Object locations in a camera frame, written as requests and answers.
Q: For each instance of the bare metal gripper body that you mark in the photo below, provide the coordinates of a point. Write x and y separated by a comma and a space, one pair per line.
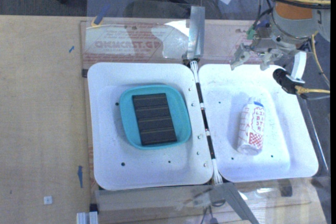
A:
263, 39

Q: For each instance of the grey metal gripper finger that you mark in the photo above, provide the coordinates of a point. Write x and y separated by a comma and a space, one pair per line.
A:
241, 56
267, 60

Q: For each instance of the brown cardboard board, red print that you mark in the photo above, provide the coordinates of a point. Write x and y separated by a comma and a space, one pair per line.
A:
223, 34

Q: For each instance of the white bottle with red print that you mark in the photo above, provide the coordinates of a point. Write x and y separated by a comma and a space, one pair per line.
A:
250, 128

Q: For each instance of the white plastic tray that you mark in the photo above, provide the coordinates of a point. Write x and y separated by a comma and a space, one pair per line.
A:
288, 139
110, 165

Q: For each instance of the dark grey ribbed rectangular block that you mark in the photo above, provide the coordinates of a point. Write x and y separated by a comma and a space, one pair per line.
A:
154, 119

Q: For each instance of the teal plate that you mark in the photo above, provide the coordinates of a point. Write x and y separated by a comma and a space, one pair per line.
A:
128, 118

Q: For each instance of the small white square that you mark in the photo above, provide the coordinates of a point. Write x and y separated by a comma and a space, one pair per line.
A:
47, 200

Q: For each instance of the black cylinder on white bracket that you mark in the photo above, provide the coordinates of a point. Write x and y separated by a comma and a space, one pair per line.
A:
286, 81

